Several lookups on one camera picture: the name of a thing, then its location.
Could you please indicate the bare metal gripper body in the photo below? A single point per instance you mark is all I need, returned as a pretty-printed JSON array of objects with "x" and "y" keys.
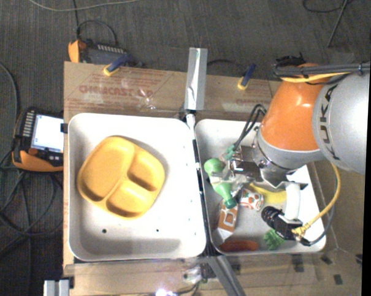
[{"x": 249, "y": 168}]

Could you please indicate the yellow divided plate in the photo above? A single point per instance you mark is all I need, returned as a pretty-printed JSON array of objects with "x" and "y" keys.
[{"x": 116, "y": 175}]

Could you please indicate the white plastic tray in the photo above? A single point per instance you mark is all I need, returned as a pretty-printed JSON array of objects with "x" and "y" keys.
[
  {"x": 249, "y": 222},
  {"x": 169, "y": 235}
]

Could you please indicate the orange sausage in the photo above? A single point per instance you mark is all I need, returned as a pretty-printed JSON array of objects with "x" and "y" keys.
[{"x": 239, "y": 246}]

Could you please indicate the brown cardboard board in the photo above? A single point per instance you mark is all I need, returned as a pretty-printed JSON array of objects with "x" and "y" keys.
[{"x": 120, "y": 92}]

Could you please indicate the green bottle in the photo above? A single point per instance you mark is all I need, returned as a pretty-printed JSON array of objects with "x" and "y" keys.
[{"x": 213, "y": 166}]

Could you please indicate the white can with orange print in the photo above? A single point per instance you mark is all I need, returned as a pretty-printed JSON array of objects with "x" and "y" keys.
[{"x": 252, "y": 200}]

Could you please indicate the yellow banana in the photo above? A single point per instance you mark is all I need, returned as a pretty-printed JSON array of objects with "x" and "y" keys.
[{"x": 275, "y": 195}]

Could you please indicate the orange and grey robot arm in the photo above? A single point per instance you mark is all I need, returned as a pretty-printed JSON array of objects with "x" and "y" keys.
[{"x": 292, "y": 118}]

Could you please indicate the green broccoli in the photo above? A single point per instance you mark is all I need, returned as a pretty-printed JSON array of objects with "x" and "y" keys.
[{"x": 272, "y": 239}]

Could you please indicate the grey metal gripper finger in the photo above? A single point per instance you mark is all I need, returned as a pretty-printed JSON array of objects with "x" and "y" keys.
[
  {"x": 238, "y": 184},
  {"x": 220, "y": 177}
]

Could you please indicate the brown and white carton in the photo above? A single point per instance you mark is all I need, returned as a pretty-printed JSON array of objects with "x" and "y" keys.
[{"x": 228, "y": 218}]

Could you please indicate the black cylinder on white bracket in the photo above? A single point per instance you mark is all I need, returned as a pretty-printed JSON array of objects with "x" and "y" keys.
[{"x": 277, "y": 220}]

